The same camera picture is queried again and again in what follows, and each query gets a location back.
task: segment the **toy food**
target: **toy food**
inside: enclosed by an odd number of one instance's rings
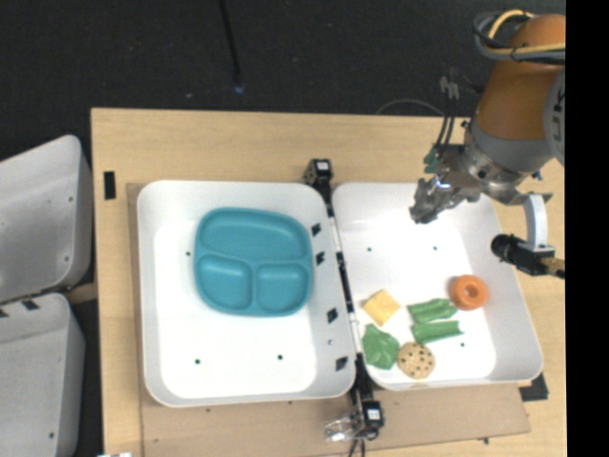
[[[446,298],[434,298],[424,303],[408,305],[406,308],[418,324],[441,318],[450,318],[457,312],[457,307]]]
[[[399,309],[400,304],[384,289],[372,295],[363,304],[363,310],[381,327]]]
[[[486,303],[488,290],[478,276],[464,274],[450,286],[450,299],[458,309],[476,309]]]
[[[434,354],[421,344],[407,342],[398,352],[398,367],[412,379],[424,379],[436,366]]]
[[[422,345],[429,344],[447,337],[462,335],[459,329],[459,320],[445,320],[442,322],[429,322],[416,324],[411,328],[415,340]]]
[[[400,350],[400,342],[374,324],[366,325],[362,345],[366,363],[381,369],[391,369]]]

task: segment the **hole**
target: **hole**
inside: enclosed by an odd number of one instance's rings
[[[478,292],[478,289],[475,286],[466,286],[465,294],[470,298],[476,298],[480,293]]]

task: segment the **white tray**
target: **white tray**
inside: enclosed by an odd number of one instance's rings
[[[401,344],[414,340],[407,305],[448,298],[451,280],[462,274],[482,278],[489,290],[486,305],[458,311],[464,335],[429,345],[436,367],[424,381],[392,369],[368,367],[373,380],[387,389],[458,386],[528,381],[541,371],[537,336],[514,268],[491,252],[501,229],[491,201],[443,211],[438,220],[417,225],[408,209],[416,184],[351,183],[333,195],[337,226],[346,262],[359,332],[373,323],[363,302],[386,289],[402,306],[381,329]]]
[[[309,232],[313,256],[324,252],[299,311],[252,317],[203,301],[192,268],[195,232],[206,213],[225,207],[290,215]],[[327,398],[350,389],[355,350],[319,193],[300,184],[159,181],[142,189],[137,216],[144,378],[160,403]],[[337,317],[328,323],[331,310]]]

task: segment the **yellow cheese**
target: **yellow cheese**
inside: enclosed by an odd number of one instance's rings
[[[382,289],[363,304],[364,311],[380,326],[400,309],[400,304]]]

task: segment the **white bin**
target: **white bin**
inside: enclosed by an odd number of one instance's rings
[[[85,339],[60,291],[87,272],[91,234],[76,137],[0,163],[0,455],[76,448]]]
[[[360,332],[372,319],[363,302],[385,289],[402,306],[448,298],[451,282],[474,274],[486,284],[488,302],[472,311],[459,310],[463,335],[430,344],[436,366],[417,381],[395,365],[368,366],[381,387],[405,390],[471,384],[524,382],[541,372],[537,335],[522,297],[514,267],[501,263],[490,246],[502,233],[492,202],[478,202],[443,211],[430,224],[415,224],[409,208],[417,185],[351,183],[337,187],[333,205],[344,250],[351,295]],[[382,330],[400,344],[414,341],[413,320],[400,309]]]
[[[211,210],[263,209],[308,231],[314,267],[307,304],[280,317],[211,308],[193,275],[195,232]],[[321,196],[298,184],[159,181],[138,197],[144,378],[164,405],[187,407],[344,394],[355,351]],[[319,225],[319,233],[312,227]]]

